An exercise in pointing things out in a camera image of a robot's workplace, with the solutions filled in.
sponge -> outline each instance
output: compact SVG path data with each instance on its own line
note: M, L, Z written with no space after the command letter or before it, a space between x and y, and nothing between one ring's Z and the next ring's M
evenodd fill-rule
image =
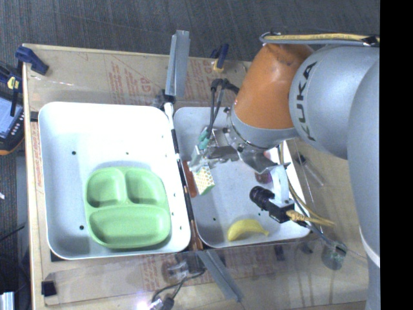
M204 165L198 172L194 173L194 180L199 195L205 195L215 186L214 179L208 165Z

yellow banana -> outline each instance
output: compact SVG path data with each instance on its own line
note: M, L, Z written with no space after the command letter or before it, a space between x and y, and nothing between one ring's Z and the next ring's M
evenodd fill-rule
M227 231L228 241L237 240L244 233L263 233L268 236L269 232L264 230L257 220L245 219L233 223Z

